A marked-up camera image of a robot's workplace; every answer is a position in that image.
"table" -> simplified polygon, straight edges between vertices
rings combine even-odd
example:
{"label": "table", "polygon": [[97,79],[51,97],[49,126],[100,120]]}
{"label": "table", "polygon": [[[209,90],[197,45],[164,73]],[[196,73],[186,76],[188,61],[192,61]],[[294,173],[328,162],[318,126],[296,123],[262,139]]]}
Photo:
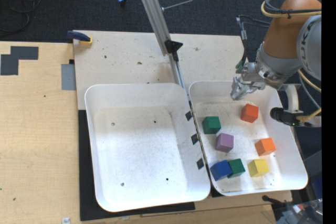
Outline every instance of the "table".
{"label": "table", "polygon": [[[144,39],[154,39],[151,33],[139,35]],[[200,37],[172,35],[173,40],[185,41],[185,47],[180,49],[179,54],[182,70],[190,66],[188,61],[197,59],[189,56],[205,50],[206,44],[195,43],[195,38]],[[203,38],[219,38],[228,46],[241,45],[239,37]],[[280,201],[292,200],[290,191],[234,197],[209,196],[195,202],[195,210],[190,212],[81,221],[78,152],[80,88],[77,91],[62,89],[65,78],[62,78],[61,68],[75,58],[76,80],[81,80],[78,75],[80,69],[77,68],[77,61],[79,63],[80,60],[74,53],[74,48],[76,50],[78,47],[75,42],[6,41],[0,42],[0,55],[9,55],[11,46],[38,47],[38,60],[20,59],[18,75],[0,76],[0,222],[61,223],[63,218],[68,217],[71,224],[116,223],[123,220],[127,220],[126,223],[270,223],[271,205],[262,200],[262,195]],[[235,54],[233,51],[231,49],[227,53],[236,62],[235,57],[231,57]],[[138,61],[141,60],[137,60],[135,65],[139,67],[141,64]],[[186,71],[186,84],[190,83],[190,78],[189,71]]]}

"white tray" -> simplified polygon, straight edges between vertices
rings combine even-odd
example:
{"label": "white tray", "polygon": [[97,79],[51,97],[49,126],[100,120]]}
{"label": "white tray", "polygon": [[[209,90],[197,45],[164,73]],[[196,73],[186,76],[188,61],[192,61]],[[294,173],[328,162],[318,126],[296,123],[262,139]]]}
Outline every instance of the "white tray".
{"label": "white tray", "polygon": [[206,198],[210,180],[186,92],[174,83],[100,84],[85,94],[94,186],[111,212]]}
{"label": "white tray", "polygon": [[[190,86],[190,98],[209,168],[225,159],[240,158],[246,170],[238,177],[218,181],[211,175],[215,189],[222,195],[233,196],[304,188],[308,176],[291,128],[269,115],[272,108],[282,107],[277,91],[266,87],[246,95],[243,100],[234,101],[230,97],[231,85],[232,81],[199,81]],[[240,119],[241,109],[247,103],[259,107],[259,117],[254,123]],[[202,121],[206,116],[219,117],[222,128],[217,135],[223,132],[234,136],[234,148],[230,152],[215,150],[216,134],[204,134]],[[276,151],[259,157],[254,144],[266,137],[272,137]],[[259,158],[266,159],[269,173],[251,177],[247,164]]]}

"yellow cube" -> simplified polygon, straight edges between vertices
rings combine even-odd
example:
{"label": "yellow cube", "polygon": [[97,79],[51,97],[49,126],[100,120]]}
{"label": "yellow cube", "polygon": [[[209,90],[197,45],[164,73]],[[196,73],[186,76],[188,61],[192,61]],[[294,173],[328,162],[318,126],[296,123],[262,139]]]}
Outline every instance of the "yellow cube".
{"label": "yellow cube", "polygon": [[269,172],[265,159],[254,159],[247,167],[251,177],[264,176]]}

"block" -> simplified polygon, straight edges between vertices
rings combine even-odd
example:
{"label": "block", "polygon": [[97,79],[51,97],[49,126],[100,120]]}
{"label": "block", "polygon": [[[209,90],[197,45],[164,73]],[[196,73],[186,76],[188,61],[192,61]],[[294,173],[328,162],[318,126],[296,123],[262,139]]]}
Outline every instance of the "block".
{"label": "block", "polygon": [[216,137],[216,146],[217,151],[229,152],[233,149],[234,136],[230,134],[220,133]]}
{"label": "block", "polygon": [[264,176],[269,172],[265,159],[254,159],[247,165],[247,168],[251,177]]}
{"label": "block", "polygon": [[276,150],[273,139],[263,138],[254,144],[259,156],[269,155]]}
{"label": "block", "polygon": [[242,173],[245,172],[242,159],[232,159],[231,161],[228,161],[228,163],[232,170],[232,174],[228,175],[228,178],[240,176]]}
{"label": "block", "polygon": [[219,117],[209,116],[202,121],[203,131],[205,134],[216,134],[222,127]]}
{"label": "block", "polygon": [[214,164],[211,168],[210,171],[215,179],[215,181],[218,181],[220,179],[223,179],[230,175],[232,173],[231,167],[228,163],[227,160],[218,162]]}
{"label": "block", "polygon": [[251,104],[246,104],[242,109],[240,119],[243,121],[253,123],[258,118],[258,113],[259,113],[259,107]]}

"green cube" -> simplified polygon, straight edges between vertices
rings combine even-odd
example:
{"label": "green cube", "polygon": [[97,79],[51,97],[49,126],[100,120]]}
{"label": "green cube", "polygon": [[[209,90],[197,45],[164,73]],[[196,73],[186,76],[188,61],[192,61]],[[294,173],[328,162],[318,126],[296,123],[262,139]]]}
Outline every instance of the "green cube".
{"label": "green cube", "polygon": [[232,170],[232,174],[230,174],[228,178],[240,176],[242,173],[245,172],[245,168],[241,159],[233,159],[231,161],[228,161],[228,163]]}
{"label": "green cube", "polygon": [[202,122],[203,131],[205,134],[216,134],[222,128],[220,124],[219,117],[206,117]]}

